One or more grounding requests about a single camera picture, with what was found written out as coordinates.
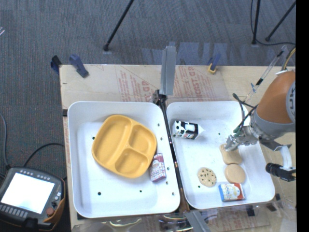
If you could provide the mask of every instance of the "cookie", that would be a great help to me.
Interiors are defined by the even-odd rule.
[[[239,153],[239,149],[226,151],[225,150],[226,144],[220,145],[220,151],[223,157],[223,161],[226,165],[235,163],[235,164],[241,164],[242,163],[242,157]]]
[[[246,179],[246,173],[238,164],[229,164],[224,171],[229,183],[242,183]]]
[[[216,174],[213,172],[213,170],[209,168],[205,168],[205,167],[200,168],[197,173],[197,176],[198,176],[200,183],[202,183],[203,185],[207,187],[212,187],[217,182]]]

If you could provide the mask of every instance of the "yellow plate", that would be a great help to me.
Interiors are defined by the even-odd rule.
[[[148,169],[157,146],[152,131],[124,115],[109,116],[92,144],[92,156],[104,168],[128,178]]]

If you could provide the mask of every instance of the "wooden surface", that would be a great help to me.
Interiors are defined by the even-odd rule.
[[[89,71],[89,76],[82,78],[72,65],[60,66],[60,85],[63,109],[67,110],[69,106],[76,101],[136,101],[149,102],[156,89],[160,89],[161,66],[158,65],[85,65]],[[174,93],[169,96],[170,101],[208,101],[208,100],[234,100],[233,93],[237,94],[241,100],[244,100],[251,90],[251,83],[254,85],[263,75],[267,66],[217,66],[215,74],[207,71],[208,66],[176,66]],[[269,84],[276,77],[276,73],[281,67],[274,67],[264,81],[259,86],[257,92],[247,103],[256,105],[262,98]],[[67,117],[63,117],[66,157],[67,157],[67,176],[68,192],[70,203],[71,227],[85,224],[91,224],[94,221],[78,220],[72,200],[72,180],[70,168],[70,145]],[[290,148],[293,166],[296,167],[295,158],[295,133],[287,133],[276,140],[280,144],[292,144]],[[282,157],[279,152],[273,152],[264,146],[261,146],[266,162],[282,164]],[[272,176],[276,193],[284,201],[284,209],[278,209],[271,212],[263,209],[262,214],[271,212],[267,217],[262,218],[262,222],[247,225],[254,228],[257,232],[270,231],[296,231],[296,181],[286,182],[278,177]],[[229,227],[210,226],[211,231],[252,231],[246,226],[231,225]],[[152,224],[153,230],[158,229],[155,221],[143,221],[143,223]]]

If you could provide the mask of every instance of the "white screen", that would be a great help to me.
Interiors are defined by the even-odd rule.
[[[15,173],[1,202],[41,214],[54,183]]]

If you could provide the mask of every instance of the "robotic claw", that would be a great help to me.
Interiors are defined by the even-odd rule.
[[[287,132],[295,132],[295,71],[284,71],[269,85],[260,103],[248,113],[250,123],[229,135],[225,150],[235,150],[239,145],[256,144],[258,141],[273,151],[280,151],[283,166],[266,165],[266,171],[285,181],[296,180],[296,168],[292,166],[289,145],[281,145],[275,139]]]

